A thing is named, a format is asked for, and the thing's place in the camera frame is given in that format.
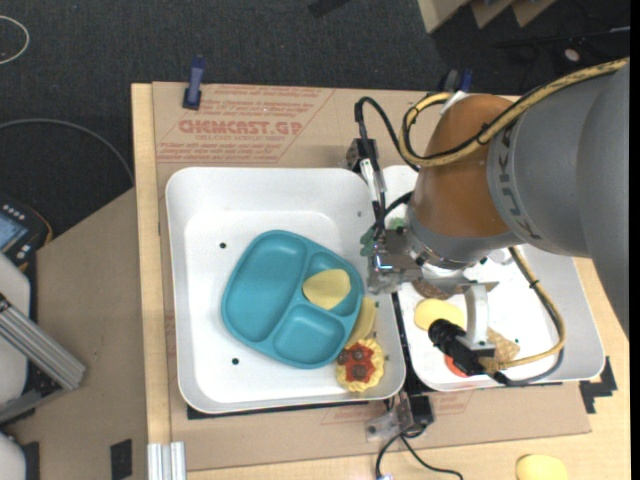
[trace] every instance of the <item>wooden table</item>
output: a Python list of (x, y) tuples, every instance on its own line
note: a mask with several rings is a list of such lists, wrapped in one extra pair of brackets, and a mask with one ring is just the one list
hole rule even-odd
[[(172, 439), (151, 84), (132, 86), (132, 109), (148, 439), (150, 443), (168, 444)], [(579, 259), (576, 265), (617, 382), (613, 396), (597, 399), (597, 412), (589, 416), (592, 432), (421, 450), (424, 460), (437, 467), (455, 469), (466, 480), (513, 479), (519, 457), (543, 453), (559, 457), (571, 479), (631, 478), (629, 342), (608, 303), (592, 262)], [(362, 455), (216, 469), (191, 472), (189, 478), (371, 479), (375, 476), (375, 458), (375, 455)], [(447, 477), (426, 472), (406, 451), (385, 455), (382, 470), (397, 479)]]

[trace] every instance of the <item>screen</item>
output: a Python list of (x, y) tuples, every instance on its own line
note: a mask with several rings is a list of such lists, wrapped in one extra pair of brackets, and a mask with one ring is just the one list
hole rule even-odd
[(27, 228), (0, 213), (0, 249), (3, 251), (27, 232)]

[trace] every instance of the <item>black floor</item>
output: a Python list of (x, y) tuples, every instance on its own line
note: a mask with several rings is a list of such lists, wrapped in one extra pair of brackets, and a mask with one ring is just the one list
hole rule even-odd
[[(521, 94), (576, 65), (558, 53), (580, 38), (585, 63), (630, 54), (630, 0), (559, 0), (526, 27), (510, 9), (478, 29), (468, 7), (428, 35), (417, 0), (0, 0), (0, 192), (33, 206), (60, 234), (131, 186), (130, 84), (204, 82), (435, 89), (470, 69), (472, 90)], [(522, 42), (500, 48), (503, 42)]]

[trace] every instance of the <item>teal plate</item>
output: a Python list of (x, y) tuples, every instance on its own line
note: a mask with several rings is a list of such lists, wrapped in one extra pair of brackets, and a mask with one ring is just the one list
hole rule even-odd
[[(328, 269), (349, 275), (351, 290), (327, 310), (309, 302), (302, 285)], [(268, 231), (245, 250), (222, 296), (222, 320), (237, 339), (298, 368), (336, 359), (360, 310), (363, 283), (333, 251), (288, 231)]]

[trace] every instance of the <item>white tray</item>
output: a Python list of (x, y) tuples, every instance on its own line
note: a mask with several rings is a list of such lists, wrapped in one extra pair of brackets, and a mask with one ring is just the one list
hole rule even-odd
[(249, 348), (226, 329), (220, 302), (251, 241), (282, 229), (350, 262), (366, 283), (360, 237), (373, 223), (364, 181), (346, 169), (189, 167), (166, 188), (173, 270), (178, 382), (194, 409), (216, 414), (274, 407), (385, 399), (404, 383), (405, 363), (388, 295), (374, 332), (385, 374), (364, 393), (340, 386), (335, 365), (305, 370)]
[[(391, 202), (413, 190), (417, 174), (408, 167), (394, 166), (384, 170), (384, 177), (388, 188), (387, 198)], [(406, 207), (402, 206), (392, 212), (389, 219), (403, 217), (405, 211)], [(520, 249), (556, 304), (567, 330), (561, 366), (538, 382), (585, 380), (599, 375), (604, 367), (604, 351), (573, 259), (532, 246), (522, 246)], [(498, 253), (509, 258), (506, 250)], [(520, 346), (518, 357), (544, 352), (556, 343), (553, 322), (513, 262), (502, 264), (490, 257), (484, 265), (467, 269), (465, 275), (478, 282), (498, 282), (488, 294), (489, 326), (511, 340), (517, 339)], [(486, 375), (464, 378), (454, 374), (445, 365), (443, 353), (433, 346), (427, 332), (414, 322), (415, 308), (424, 298), (408, 283), (402, 286), (398, 297), (411, 363), (424, 384), (438, 391), (499, 386)], [(448, 302), (460, 307), (466, 314), (464, 296), (455, 295)], [(510, 368), (505, 373), (513, 380), (530, 378), (546, 372), (555, 359), (555, 356), (551, 356)]]

